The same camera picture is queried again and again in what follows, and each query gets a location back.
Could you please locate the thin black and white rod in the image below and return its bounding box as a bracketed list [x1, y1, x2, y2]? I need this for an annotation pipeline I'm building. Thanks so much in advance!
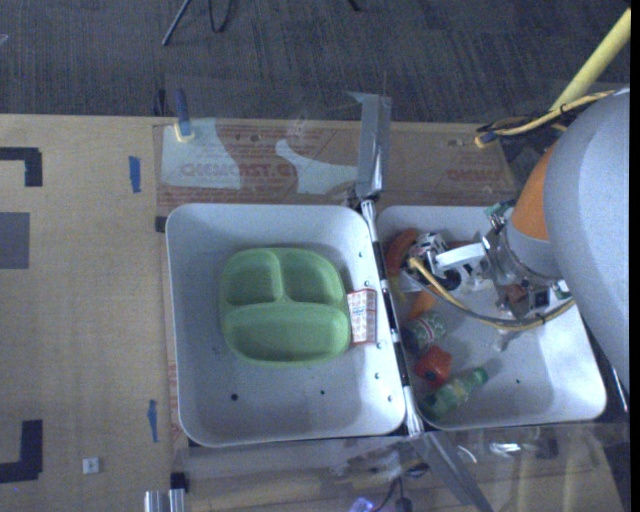
[360, 199, 425, 439]

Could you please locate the orange toy fruit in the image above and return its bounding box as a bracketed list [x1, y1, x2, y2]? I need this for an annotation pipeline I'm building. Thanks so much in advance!
[407, 289, 439, 321]

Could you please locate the green plastic bottle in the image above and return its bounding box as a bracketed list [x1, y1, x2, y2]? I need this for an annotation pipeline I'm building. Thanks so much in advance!
[421, 366, 490, 421]

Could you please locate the red and white carton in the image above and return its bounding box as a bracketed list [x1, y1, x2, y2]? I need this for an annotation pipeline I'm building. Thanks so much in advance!
[346, 288, 378, 346]

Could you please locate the red toy pepper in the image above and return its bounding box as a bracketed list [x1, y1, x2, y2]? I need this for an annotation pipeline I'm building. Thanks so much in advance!
[384, 228, 420, 279]

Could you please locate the black cylinder on white bracket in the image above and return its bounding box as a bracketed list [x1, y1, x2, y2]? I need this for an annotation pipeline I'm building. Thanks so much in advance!
[407, 231, 489, 295]

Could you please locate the brown cardboard board red print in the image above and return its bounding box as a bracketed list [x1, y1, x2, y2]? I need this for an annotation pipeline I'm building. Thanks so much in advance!
[152, 118, 519, 449]

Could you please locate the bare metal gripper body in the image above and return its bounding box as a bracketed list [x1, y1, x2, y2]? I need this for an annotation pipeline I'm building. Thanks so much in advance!
[479, 202, 572, 322]

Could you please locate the red orange toy food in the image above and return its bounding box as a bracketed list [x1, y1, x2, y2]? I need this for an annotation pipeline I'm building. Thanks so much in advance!
[414, 344, 454, 389]

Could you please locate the green divided plate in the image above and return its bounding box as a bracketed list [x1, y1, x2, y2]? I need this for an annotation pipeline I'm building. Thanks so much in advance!
[218, 246, 353, 365]

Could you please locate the white plastic tray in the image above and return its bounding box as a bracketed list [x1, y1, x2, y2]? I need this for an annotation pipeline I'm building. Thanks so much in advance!
[374, 204, 609, 431]
[164, 202, 407, 448]

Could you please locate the green and white can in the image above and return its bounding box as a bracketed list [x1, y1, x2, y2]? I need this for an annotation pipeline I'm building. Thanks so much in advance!
[404, 310, 450, 351]

